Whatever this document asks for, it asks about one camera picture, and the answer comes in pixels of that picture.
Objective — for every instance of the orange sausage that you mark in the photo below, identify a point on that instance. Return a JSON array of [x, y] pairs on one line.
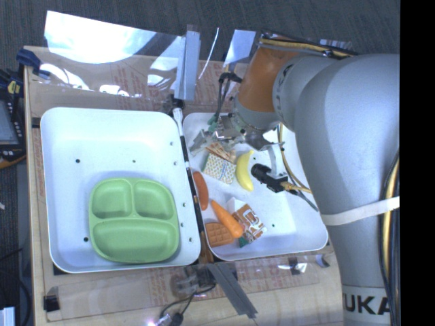
[[201, 190]]

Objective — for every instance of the green divided plate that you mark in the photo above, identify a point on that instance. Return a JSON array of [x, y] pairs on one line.
[[134, 221]]

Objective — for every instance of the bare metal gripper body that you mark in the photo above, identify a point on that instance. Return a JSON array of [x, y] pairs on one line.
[[228, 127]]

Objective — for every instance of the orange and white carton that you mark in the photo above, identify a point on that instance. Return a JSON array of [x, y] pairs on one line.
[[252, 221]]

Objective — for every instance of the brown waffle biscuit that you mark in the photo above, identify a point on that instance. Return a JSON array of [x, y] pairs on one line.
[[217, 234]]

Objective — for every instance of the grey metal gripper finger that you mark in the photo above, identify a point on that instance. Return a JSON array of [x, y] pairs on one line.
[[227, 143], [200, 142]]

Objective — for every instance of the white plastic tray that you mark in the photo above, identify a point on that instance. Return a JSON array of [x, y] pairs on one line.
[[282, 212], [102, 138]]

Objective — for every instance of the thin black and white rod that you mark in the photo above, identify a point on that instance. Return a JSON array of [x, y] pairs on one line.
[[189, 168]]

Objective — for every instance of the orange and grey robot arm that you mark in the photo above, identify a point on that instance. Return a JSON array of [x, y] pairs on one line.
[[340, 141]]

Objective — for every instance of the orange carrot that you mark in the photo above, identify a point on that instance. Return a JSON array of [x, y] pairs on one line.
[[227, 218]]

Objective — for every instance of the tan lattice cracker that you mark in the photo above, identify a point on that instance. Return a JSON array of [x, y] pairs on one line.
[[222, 152]]

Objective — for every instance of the brown cardboard board red print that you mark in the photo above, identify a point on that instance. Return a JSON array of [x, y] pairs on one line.
[[112, 294]]

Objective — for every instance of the yellow banana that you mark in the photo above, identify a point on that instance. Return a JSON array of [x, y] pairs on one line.
[[244, 172]]

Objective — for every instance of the yellow patterned packet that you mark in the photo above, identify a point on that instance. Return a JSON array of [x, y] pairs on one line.
[[220, 170]]

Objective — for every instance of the black cylinder on white bracket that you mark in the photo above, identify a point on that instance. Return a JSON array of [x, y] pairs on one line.
[[266, 177]]

